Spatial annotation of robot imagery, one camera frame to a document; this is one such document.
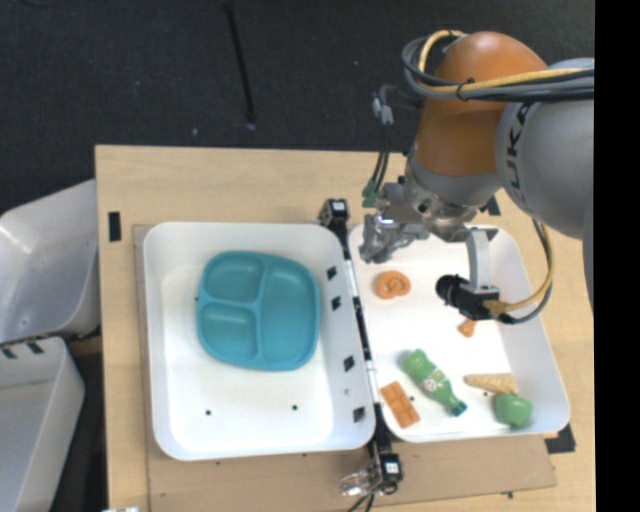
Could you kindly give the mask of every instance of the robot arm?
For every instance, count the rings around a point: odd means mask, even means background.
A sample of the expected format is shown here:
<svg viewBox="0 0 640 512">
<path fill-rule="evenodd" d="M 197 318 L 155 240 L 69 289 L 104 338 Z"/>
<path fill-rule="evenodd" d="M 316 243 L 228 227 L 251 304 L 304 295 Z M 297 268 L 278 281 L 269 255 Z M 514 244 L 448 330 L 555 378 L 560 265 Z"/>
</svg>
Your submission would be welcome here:
<svg viewBox="0 0 640 512">
<path fill-rule="evenodd" d="M 444 57 L 429 75 L 429 53 L 442 42 Z M 585 263 L 592 262 L 594 60 L 547 66 L 503 34 L 440 31 L 407 45 L 403 62 L 409 85 L 425 97 L 422 117 L 402 179 L 363 194 L 375 213 L 365 217 L 362 259 L 381 263 L 435 235 L 467 242 L 471 274 L 479 275 L 484 244 L 466 224 L 504 187 L 542 230 L 543 243 L 548 225 L 583 239 Z M 592 299 L 592 269 L 585 273 Z M 499 301 L 481 296 L 473 279 L 462 281 L 447 279 L 438 293 L 449 304 L 463 301 L 458 307 L 470 318 L 505 312 L 493 309 Z M 470 311 L 470 303 L 480 306 Z"/>
</svg>

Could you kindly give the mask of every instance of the toy bottle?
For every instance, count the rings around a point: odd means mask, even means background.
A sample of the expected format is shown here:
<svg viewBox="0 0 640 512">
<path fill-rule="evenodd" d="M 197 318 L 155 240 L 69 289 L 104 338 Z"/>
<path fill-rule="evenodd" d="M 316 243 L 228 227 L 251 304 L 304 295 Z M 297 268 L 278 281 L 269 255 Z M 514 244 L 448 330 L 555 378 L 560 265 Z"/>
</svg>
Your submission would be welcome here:
<svg viewBox="0 0 640 512">
<path fill-rule="evenodd" d="M 417 349 L 402 361 L 402 369 L 429 397 L 444 405 L 454 416 L 460 416 L 467 405 L 453 394 L 451 382 L 424 351 Z"/>
</svg>

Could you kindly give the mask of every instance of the toy donut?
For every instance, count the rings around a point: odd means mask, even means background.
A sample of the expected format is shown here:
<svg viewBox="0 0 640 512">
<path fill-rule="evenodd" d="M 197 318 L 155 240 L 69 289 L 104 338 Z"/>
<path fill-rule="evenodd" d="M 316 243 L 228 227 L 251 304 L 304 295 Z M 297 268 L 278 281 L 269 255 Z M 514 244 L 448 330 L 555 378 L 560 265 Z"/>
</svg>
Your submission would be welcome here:
<svg viewBox="0 0 640 512">
<path fill-rule="evenodd" d="M 411 282 L 403 273 L 396 270 L 383 272 L 375 283 L 376 293 L 383 299 L 392 299 L 406 295 L 411 290 Z"/>
</svg>

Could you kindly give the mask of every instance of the blue plate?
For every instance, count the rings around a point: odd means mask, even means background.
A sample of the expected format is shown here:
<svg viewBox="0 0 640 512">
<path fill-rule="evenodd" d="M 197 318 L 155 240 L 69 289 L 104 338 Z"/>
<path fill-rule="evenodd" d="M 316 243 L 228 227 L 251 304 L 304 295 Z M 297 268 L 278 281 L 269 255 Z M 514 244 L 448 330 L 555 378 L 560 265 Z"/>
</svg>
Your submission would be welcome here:
<svg viewBox="0 0 640 512">
<path fill-rule="evenodd" d="M 316 350 L 320 292 L 300 263 L 228 251 L 207 264 L 198 292 L 198 337 L 225 363 L 259 370 L 295 370 Z"/>
</svg>

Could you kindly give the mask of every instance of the wooden table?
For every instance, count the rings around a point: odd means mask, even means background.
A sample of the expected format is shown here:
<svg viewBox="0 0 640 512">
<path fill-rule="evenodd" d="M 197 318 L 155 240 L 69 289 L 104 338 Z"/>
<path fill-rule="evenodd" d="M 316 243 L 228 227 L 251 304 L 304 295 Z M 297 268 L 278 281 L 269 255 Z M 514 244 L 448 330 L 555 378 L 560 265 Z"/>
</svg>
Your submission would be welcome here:
<svg viewBox="0 0 640 512">
<path fill-rule="evenodd" d="M 339 495 L 338 479 L 367 460 L 364 449 L 204 462 L 161 452 L 148 423 L 134 228 L 166 221 L 310 222 L 327 198 L 345 198 L 351 222 L 360 223 L 360 192 L 377 155 L 98 146 L 95 157 L 110 507 L 347 510 L 354 499 Z M 403 173 L 404 162 L 392 155 L 388 180 Z M 531 222 L 502 191 L 497 199 L 502 215 L 481 214 L 474 222 L 513 236 L 535 286 L 546 262 Z M 407 476 L 376 507 L 436 510 L 426 502 L 439 500 L 444 512 L 595 510 L 594 333 L 582 244 L 557 233 L 553 241 L 557 273 L 542 318 L 571 403 L 577 451 L 550 457 L 544 439 L 531 435 L 397 443 Z"/>
</svg>

